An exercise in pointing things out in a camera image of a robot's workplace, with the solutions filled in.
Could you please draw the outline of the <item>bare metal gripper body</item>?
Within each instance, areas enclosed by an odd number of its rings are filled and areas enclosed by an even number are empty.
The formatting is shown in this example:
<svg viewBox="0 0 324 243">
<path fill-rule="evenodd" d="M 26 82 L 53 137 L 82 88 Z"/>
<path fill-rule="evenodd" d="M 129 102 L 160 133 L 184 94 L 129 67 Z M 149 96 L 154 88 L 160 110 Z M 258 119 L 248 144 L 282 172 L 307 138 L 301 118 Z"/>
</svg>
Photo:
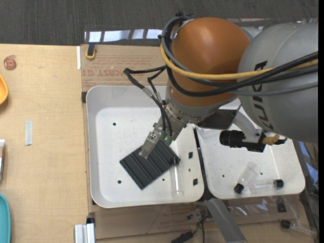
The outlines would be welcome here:
<svg viewBox="0 0 324 243">
<path fill-rule="evenodd" d="M 194 122 L 191 116 L 174 104 L 159 104 L 160 119 L 153 125 L 150 139 L 176 139 L 188 123 Z"/>
</svg>

